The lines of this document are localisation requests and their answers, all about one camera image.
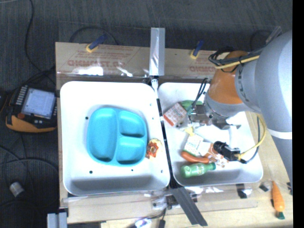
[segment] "dark gray carpet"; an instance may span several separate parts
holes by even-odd
[[[87,26],[101,29],[81,30],[73,42],[90,42],[103,30],[112,35],[108,44],[148,47],[150,28],[163,27],[167,48],[190,49],[202,38],[202,49],[250,50],[262,45],[276,26],[291,30],[293,21],[293,0],[4,1],[0,0],[0,90],[5,91],[53,67],[55,42],[68,42]],[[38,85],[54,88],[52,81],[54,72]],[[58,175],[53,169],[58,166],[57,131],[20,134],[1,118],[0,163],[0,227],[46,227],[47,213],[58,208]],[[26,199],[16,200],[11,194],[8,186],[15,180],[26,190]]]

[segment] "blue clamp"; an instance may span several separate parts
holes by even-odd
[[[103,34],[102,36],[98,37],[95,41],[93,41],[91,44],[87,45],[86,50],[89,53],[92,53],[97,49],[98,45],[103,44],[106,39],[107,39],[106,34]]]
[[[193,58],[193,59],[197,59],[198,56],[199,56],[199,51],[202,47],[202,45],[204,44],[204,41],[203,40],[200,40],[196,47],[191,51],[191,54],[190,54],[190,57]]]

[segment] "yellow cable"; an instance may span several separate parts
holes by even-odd
[[[216,69],[223,69],[223,68],[227,68],[227,67],[231,67],[231,66],[238,65],[238,64],[240,64],[240,63],[250,62],[250,61],[253,61],[253,60],[258,59],[259,57],[260,57],[260,56],[250,57],[250,58],[247,58],[247,59],[238,61],[238,62],[225,64],[225,65],[223,65],[223,66],[216,66],[216,65],[215,65],[214,67],[215,67]]]
[[[265,139],[265,137],[266,137],[266,123],[264,122],[264,120],[263,120],[262,118],[260,118],[259,116],[257,116],[257,117],[259,118],[260,123],[261,123],[262,126],[263,126],[263,136],[262,136],[262,138],[260,139],[260,141],[256,143],[255,146],[251,147],[249,150],[246,150],[245,152],[243,152],[243,153],[241,153],[241,154],[239,154],[239,155],[237,156],[237,158],[238,158],[239,161],[240,161],[240,160],[243,158],[243,156],[246,155],[250,150],[252,150],[252,149],[254,149],[254,148],[260,146],[261,143],[264,141],[264,139]]]

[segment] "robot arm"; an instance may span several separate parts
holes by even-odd
[[[229,57],[245,56],[243,51]],[[292,168],[292,31],[267,44],[259,58],[217,70],[203,111],[209,124],[227,129],[226,119],[241,111],[262,114],[293,187]]]

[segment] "blue plate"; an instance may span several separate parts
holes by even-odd
[[[147,127],[137,114],[100,108],[93,112],[87,129],[87,151],[102,164],[132,166],[146,154]]]

